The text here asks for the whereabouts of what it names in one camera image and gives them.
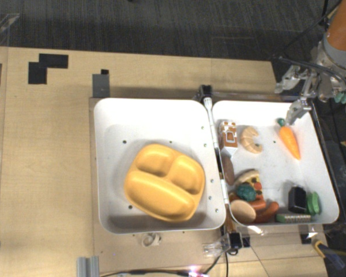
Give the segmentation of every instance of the gray carpet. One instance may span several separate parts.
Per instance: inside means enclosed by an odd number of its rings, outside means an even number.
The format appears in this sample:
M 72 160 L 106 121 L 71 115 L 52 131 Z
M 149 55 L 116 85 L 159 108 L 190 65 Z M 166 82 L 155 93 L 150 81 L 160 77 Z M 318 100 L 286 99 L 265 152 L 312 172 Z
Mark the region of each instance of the gray carpet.
M 21 14 L 12 46 L 266 59 L 318 18 L 323 2 L 0 0 L 0 14 Z M 307 58 L 321 32 L 313 30 L 290 54 Z

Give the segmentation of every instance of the toy carrot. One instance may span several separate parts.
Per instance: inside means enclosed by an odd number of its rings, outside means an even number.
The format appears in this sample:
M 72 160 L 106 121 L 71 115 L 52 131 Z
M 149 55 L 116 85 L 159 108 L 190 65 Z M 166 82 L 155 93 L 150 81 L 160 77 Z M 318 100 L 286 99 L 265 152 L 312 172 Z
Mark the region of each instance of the toy carrot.
M 297 160 L 300 160 L 301 156 L 300 156 L 299 146 L 296 141 L 295 135 L 292 132 L 292 129 L 285 125 L 285 120 L 282 118 L 278 119 L 277 123 L 281 126 L 281 129 L 279 130 L 279 135 L 283 143 L 289 149 L 292 155 Z

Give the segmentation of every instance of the yellow plate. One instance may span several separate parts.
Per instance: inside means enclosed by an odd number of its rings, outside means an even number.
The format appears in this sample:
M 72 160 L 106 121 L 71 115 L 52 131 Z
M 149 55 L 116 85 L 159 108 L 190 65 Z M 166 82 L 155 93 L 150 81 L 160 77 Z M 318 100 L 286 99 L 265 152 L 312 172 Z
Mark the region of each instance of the yellow plate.
M 127 199 L 154 218 L 183 222 L 195 213 L 205 173 L 194 159 L 163 145 L 144 147 L 133 160 L 124 190 Z

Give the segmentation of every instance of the dark floor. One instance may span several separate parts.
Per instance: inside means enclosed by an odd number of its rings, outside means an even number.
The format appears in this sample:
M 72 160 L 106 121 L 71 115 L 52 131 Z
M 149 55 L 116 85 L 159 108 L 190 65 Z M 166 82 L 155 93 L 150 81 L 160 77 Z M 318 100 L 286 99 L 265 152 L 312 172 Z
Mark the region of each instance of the dark floor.
M 330 0 L 333 5 L 337 0 Z M 11 46 L 189 57 L 269 59 L 321 16 L 324 0 L 0 0 L 0 19 L 20 13 Z M 310 59 L 323 34 L 314 28 L 289 50 Z M 287 65 L 274 65 L 279 79 Z M 346 220 L 346 107 L 319 103 Z M 330 230 L 329 245 L 346 248 L 346 225 Z M 346 276 L 327 262 L 330 276 Z

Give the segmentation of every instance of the wooden tabletop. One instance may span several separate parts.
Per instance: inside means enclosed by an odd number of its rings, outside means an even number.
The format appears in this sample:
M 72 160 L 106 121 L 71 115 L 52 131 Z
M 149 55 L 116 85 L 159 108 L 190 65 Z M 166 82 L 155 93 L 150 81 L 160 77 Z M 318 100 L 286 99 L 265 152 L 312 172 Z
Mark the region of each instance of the wooden tabletop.
M 46 85 L 30 85 L 28 62 L 38 62 L 40 53 L 66 54 L 69 67 L 49 68 Z M 168 233 L 165 247 L 169 251 L 164 250 L 158 263 L 149 255 L 157 254 L 159 248 L 156 252 L 142 248 L 132 235 L 97 236 L 94 242 L 92 75 L 109 70 L 111 95 L 117 97 L 185 98 L 193 96 L 201 84 L 212 85 L 216 91 L 273 93 L 271 64 L 28 48 L 9 48 L 7 55 L 0 277 L 76 276 L 77 258 L 99 253 L 109 253 L 109 257 L 100 256 L 102 273 L 135 269 L 139 264 L 140 268 L 210 264 L 213 259 L 203 257 L 202 244 L 215 239 L 215 231 Z M 322 234 L 318 237 L 325 243 Z M 108 252 L 98 251 L 101 242 Z M 184 254 L 182 249 L 191 252 Z M 301 244 L 297 226 L 275 230 L 270 237 L 253 237 L 252 248 L 241 249 L 230 263 L 230 276 L 326 276 L 324 261 L 311 245 Z M 225 276 L 223 259 L 210 275 Z

